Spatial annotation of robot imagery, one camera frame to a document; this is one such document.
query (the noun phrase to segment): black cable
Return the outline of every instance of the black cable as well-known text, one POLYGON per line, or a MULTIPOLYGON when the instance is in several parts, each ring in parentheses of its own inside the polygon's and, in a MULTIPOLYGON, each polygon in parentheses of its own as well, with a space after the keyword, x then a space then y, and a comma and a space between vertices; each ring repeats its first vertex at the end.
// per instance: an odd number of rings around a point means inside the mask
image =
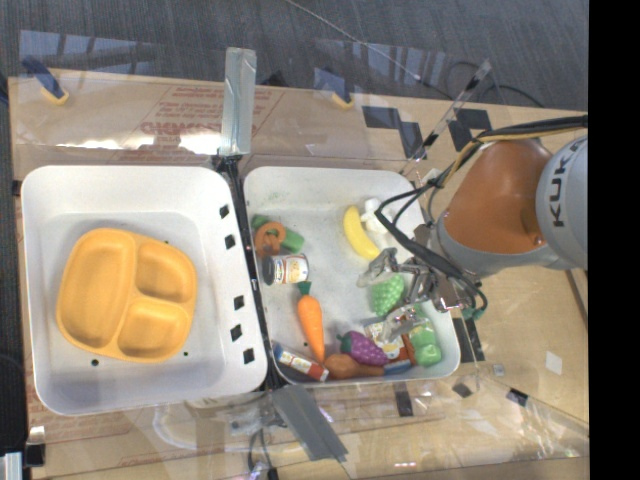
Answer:
POLYGON ((253 447, 256 444, 256 439, 258 439, 258 432, 255 432, 251 435, 251 439, 249 439, 249 453, 247 454, 247 466, 249 467, 249 474, 253 472, 253 469, 256 467, 255 462, 253 462, 253 447))
POLYGON ((444 85, 446 87, 446 90, 449 92, 451 92, 451 87, 449 87, 449 79, 451 78, 451 72, 456 66, 471 66, 474 69, 474 73, 477 72, 478 69, 480 69, 480 64, 477 64, 475 62, 470 62, 466 60, 458 60, 454 62, 451 66, 449 66, 449 69, 447 70, 447 76, 444 79, 444 82, 445 82, 444 85))
POLYGON ((496 130, 485 130, 476 136, 476 140, 486 137, 499 137, 504 135, 525 135, 534 133, 562 132, 572 128, 588 128, 589 116, 584 114, 577 117, 559 117, 556 119, 544 119, 530 123, 505 126, 496 130))
POLYGON ((545 106, 540 103, 539 100, 537 100, 536 98, 534 98, 533 96, 531 96, 531 94, 523 91, 522 89, 518 89, 517 87, 513 87, 512 85, 506 85, 506 84, 496 84, 493 83, 491 84, 489 87, 487 87, 484 91, 482 91, 479 95, 478 95, 478 100, 482 101, 482 99, 486 96, 486 94, 491 90, 491 89, 507 89, 508 91, 513 91, 513 92, 517 92, 518 94, 521 94, 522 96, 524 96, 525 98, 530 99, 531 101, 533 101, 536 105, 538 105, 540 108, 545 108, 545 106))
POLYGON ((427 190, 433 188, 434 185, 431 184, 431 180, 427 181, 427 184, 424 187, 421 187, 419 189, 416 189, 416 193, 415 195, 409 199, 409 201, 407 201, 404 206, 402 208, 400 208, 400 210, 398 210, 398 213, 396 214, 396 216, 393 219, 393 225, 397 226, 398 225, 398 220, 400 220, 400 216, 407 210, 407 208, 409 208, 409 206, 411 206, 413 203, 416 202, 416 200, 418 200, 418 198, 423 195, 427 190))
POLYGON ((429 195, 429 201, 427 201, 427 216, 429 217, 430 224, 433 224, 436 222, 436 219, 434 219, 433 217, 432 208, 433 208, 433 200, 435 199, 438 190, 441 190, 441 189, 437 186, 434 187, 433 192, 431 192, 431 195, 429 195))
POLYGON ((262 452, 264 453, 264 456, 267 459, 267 464, 269 465, 269 469, 272 469, 273 464, 271 463, 271 457, 269 457, 269 452, 267 451, 267 445, 264 441, 264 427, 260 429, 260 443, 262 444, 262 452))
POLYGON ((446 92, 444 92, 444 91, 443 91, 443 90, 441 90, 441 89, 438 89, 435 85, 428 84, 428 83, 427 83, 427 82, 425 82, 422 78, 420 78, 420 84, 421 84, 421 85, 423 85, 423 86, 425 86, 427 89, 432 89, 432 90, 436 91, 437 93, 442 94, 442 95, 443 95, 445 98, 447 98, 448 100, 453 101, 453 98, 452 98, 449 94, 447 94, 446 92))
MULTIPOLYGON (((464 164, 466 164, 469 160, 471 160, 473 155, 475 155, 482 146, 483 146, 482 142, 476 142, 476 144, 469 149, 469 151, 467 152, 467 155, 462 159, 462 161, 460 162, 460 165, 458 166, 458 169, 461 169, 464 166, 464 164)), ((453 169, 454 165, 455 165, 455 162, 452 162, 449 165, 449 167, 447 167, 444 171, 442 171, 438 175, 437 178, 435 178, 433 183, 436 188, 444 188, 443 183, 449 176, 449 173, 451 172, 451 169, 453 169)))
POLYGON ((426 247, 420 245, 414 240, 409 239, 407 235, 405 235, 402 231, 400 231, 396 226, 394 226, 389 220, 383 215, 382 209, 389 203, 389 200, 383 202, 378 209, 374 212, 375 216, 378 218, 380 223, 387 228, 389 233, 398 241, 400 245, 402 245, 409 252, 413 253, 414 256, 422 259, 425 264, 432 266, 433 268, 439 270, 446 276, 450 277, 463 277, 463 272, 458 269, 455 265, 453 265, 449 260, 436 254, 435 252, 427 249, 426 247))

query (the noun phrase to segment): gray carpet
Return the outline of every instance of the gray carpet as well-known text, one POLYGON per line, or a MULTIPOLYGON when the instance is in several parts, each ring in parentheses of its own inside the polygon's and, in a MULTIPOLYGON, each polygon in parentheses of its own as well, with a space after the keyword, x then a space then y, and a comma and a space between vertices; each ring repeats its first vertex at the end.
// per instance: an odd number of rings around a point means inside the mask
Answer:
MULTIPOLYGON (((449 99, 489 59, 495 83, 482 101, 587 111, 588 25, 589 0, 0 0, 0 71, 24 74, 25 53, 50 54, 44 42, 25 42, 43 37, 29 32, 47 32, 59 36, 61 52, 73 36, 164 45, 165 62, 153 71, 163 76, 220 80, 221 52, 239 46, 256 50, 258 81, 277 75, 281 85, 312 87, 313 69, 331 66, 366 92, 449 99), (444 52, 449 69, 437 83, 384 76, 354 65, 359 42, 378 45, 369 55, 416 63, 413 70, 428 52, 444 52), (220 55, 203 64, 209 51, 220 55)), ((9 114, 1 107, 0 455, 20 447, 25 422, 9 114)))

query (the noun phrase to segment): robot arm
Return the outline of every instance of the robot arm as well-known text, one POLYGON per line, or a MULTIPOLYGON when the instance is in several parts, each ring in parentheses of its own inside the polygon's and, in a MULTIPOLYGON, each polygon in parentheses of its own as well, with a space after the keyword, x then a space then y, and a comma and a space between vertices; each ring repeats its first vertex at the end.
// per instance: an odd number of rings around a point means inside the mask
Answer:
MULTIPOLYGON (((385 250, 381 256, 392 258, 374 260, 363 279, 375 283, 383 271, 410 271, 417 264, 422 268, 417 296, 430 299, 439 311, 457 307, 465 318, 477 319, 488 304, 479 289, 483 277, 523 265, 586 270, 587 136, 556 154, 539 139, 586 127, 587 116, 582 116, 481 133, 435 180, 380 205, 376 217, 413 254, 413 265, 396 264, 394 251, 385 250), (428 238, 411 240, 397 228, 403 210, 393 221, 385 217, 387 204, 410 197, 406 208, 427 190, 442 188, 478 151, 447 210, 430 223, 428 238), (480 307, 476 299, 482 300, 480 307)), ((413 300, 405 302, 410 306, 413 300)))
POLYGON ((491 144, 438 219, 433 247, 486 277, 509 267, 587 269, 587 137, 491 144))

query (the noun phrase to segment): toy banana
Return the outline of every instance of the toy banana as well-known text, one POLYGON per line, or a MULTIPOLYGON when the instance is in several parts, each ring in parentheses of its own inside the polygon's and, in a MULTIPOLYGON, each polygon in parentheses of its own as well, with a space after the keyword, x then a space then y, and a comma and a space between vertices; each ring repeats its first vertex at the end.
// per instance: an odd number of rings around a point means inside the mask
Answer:
POLYGON ((353 250, 369 261, 375 259, 380 254, 380 249, 373 243, 362 227, 360 212, 357 206, 349 206, 342 220, 344 234, 353 250))

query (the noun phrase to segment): toy vegetable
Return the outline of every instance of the toy vegetable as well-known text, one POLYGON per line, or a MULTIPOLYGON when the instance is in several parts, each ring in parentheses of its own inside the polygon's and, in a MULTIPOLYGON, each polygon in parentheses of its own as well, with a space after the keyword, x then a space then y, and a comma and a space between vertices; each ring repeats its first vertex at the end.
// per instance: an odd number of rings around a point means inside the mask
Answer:
POLYGON ((315 297, 309 295, 311 283, 298 283, 302 297, 298 300, 298 318, 313 357, 320 364, 324 363, 324 327, 322 325, 322 308, 315 297))
POLYGON ((382 366, 360 364, 349 354, 331 354, 324 362, 324 367, 329 370, 329 377, 336 380, 384 375, 382 366))
POLYGON ((340 352, 350 355, 360 364, 383 366, 389 362, 387 354, 378 345, 358 331, 338 334, 340 352))

